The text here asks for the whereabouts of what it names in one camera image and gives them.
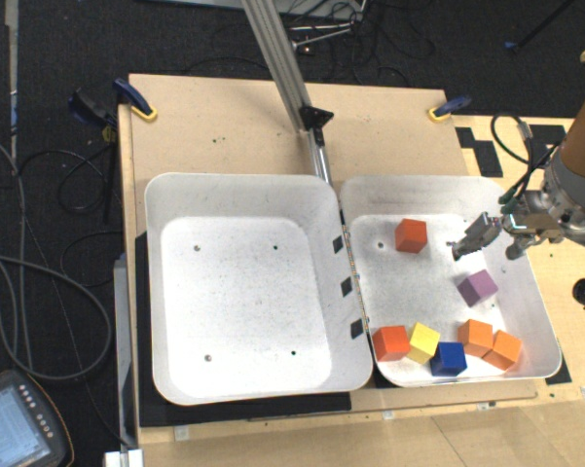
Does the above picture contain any yellow cube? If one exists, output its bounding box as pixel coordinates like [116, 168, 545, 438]
[406, 321, 442, 366]

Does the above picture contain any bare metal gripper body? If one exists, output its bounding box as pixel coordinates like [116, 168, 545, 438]
[501, 190, 585, 250]

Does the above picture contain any white plastic tray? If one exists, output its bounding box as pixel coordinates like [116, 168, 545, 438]
[143, 171, 375, 407]
[339, 174, 564, 389]

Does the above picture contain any red-orange cube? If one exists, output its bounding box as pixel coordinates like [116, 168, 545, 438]
[393, 217, 429, 255]
[371, 324, 412, 363]

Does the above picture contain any pale wood board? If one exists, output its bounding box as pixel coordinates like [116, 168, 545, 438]
[126, 72, 539, 426]

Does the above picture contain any orange cube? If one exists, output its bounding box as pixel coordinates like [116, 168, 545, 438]
[457, 318, 494, 359]
[482, 329, 524, 373]

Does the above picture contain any blue cube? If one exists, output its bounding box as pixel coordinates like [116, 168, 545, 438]
[428, 341, 469, 378]

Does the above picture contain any purple cube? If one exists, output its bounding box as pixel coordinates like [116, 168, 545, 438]
[456, 269, 500, 308]

